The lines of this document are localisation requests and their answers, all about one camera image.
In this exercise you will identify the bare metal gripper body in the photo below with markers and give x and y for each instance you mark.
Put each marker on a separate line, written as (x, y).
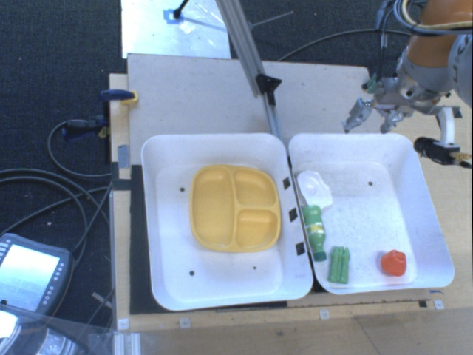
(414, 100)

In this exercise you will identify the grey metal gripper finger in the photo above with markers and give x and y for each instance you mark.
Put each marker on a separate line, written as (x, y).
(391, 120)
(356, 115)

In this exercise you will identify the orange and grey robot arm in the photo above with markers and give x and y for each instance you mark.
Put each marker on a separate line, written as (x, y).
(443, 9)

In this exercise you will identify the white fried egg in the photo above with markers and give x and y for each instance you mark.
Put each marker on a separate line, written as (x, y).
(314, 191)

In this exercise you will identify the white plastic tray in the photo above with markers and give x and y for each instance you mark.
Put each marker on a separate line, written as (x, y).
(221, 279)
(369, 220)

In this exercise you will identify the green plastic bottle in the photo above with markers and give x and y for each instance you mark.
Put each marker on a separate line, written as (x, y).
(314, 228)

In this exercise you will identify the thin black rod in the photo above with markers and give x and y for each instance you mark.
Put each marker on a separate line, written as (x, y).
(298, 220)

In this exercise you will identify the orange-red toy pepper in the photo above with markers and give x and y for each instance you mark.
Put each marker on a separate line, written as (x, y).
(393, 264)

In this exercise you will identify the green asparagus bundle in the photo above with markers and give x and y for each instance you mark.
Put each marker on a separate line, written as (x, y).
(339, 266)

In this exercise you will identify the yellow divided plate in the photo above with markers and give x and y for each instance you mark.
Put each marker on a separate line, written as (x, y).
(212, 209)

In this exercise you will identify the black cylinder on white bracket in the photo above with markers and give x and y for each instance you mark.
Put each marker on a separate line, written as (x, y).
(446, 124)

